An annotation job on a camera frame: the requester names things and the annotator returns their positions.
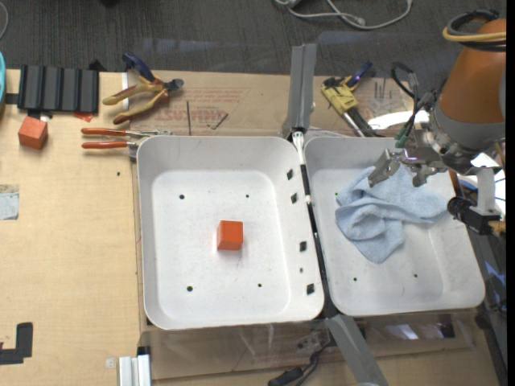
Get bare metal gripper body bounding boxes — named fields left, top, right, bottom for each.
left=399, top=123, right=490, bottom=175

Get light blue towel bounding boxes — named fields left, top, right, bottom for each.
left=334, top=164, right=450, bottom=265

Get white plastic tray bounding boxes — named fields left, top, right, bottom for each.
left=303, top=136, right=487, bottom=318
left=136, top=134, right=326, bottom=331

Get orange cube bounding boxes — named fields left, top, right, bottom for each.
left=17, top=115, right=49, bottom=150
left=216, top=220, right=245, bottom=252

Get small black hex key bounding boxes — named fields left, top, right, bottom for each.
left=206, top=112, right=229, bottom=130

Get black ribbed block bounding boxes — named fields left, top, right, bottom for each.
left=17, top=64, right=100, bottom=115

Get black cylinder on white bracket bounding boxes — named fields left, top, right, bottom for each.
left=447, top=166, right=502, bottom=236

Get yellow and red handled pliers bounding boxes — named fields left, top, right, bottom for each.
left=101, top=77, right=185, bottom=125

